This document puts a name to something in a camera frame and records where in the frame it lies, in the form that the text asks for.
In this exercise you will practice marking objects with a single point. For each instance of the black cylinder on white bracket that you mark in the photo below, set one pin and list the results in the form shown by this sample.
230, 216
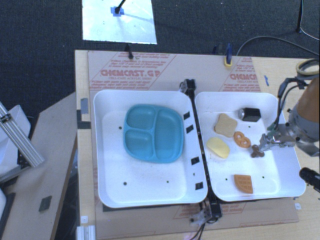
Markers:
309, 176

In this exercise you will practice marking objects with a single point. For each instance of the tan bread slice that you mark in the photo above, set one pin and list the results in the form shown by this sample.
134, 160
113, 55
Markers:
225, 125

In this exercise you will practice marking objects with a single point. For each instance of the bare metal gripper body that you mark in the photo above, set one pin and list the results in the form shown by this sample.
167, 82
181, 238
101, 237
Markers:
283, 135

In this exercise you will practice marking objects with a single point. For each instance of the thin black and white rod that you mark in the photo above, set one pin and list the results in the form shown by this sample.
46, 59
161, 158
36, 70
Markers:
202, 146

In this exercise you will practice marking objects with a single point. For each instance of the brown gingerbread biscuit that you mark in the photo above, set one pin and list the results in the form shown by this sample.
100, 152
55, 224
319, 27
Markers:
257, 153

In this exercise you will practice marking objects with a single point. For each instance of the pale yellow rounded block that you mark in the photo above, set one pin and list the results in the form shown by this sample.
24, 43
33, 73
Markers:
218, 147

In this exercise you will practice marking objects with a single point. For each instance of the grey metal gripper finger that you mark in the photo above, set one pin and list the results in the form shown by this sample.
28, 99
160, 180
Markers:
266, 138
267, 147

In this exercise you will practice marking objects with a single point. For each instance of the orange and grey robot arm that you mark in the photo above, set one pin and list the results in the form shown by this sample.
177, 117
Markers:
308, 109

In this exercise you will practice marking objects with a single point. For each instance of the blue divided plate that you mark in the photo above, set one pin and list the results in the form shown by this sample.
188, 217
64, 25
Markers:
165, 134

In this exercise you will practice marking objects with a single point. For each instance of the orange waffle wedge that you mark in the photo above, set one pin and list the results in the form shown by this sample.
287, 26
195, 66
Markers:
243, 184

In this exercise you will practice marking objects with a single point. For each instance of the black can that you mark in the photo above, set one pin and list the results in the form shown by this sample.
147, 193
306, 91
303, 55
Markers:
251, 114

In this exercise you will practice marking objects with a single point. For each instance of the orange pretzel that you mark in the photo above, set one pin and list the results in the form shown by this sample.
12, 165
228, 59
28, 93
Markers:
242, 140

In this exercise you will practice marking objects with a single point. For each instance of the brown cardboard board red print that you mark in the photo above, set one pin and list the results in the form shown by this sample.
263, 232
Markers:
140, 74

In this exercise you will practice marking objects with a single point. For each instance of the white plastic tray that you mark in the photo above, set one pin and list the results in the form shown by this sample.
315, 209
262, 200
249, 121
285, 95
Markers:
265, 174
145, 179

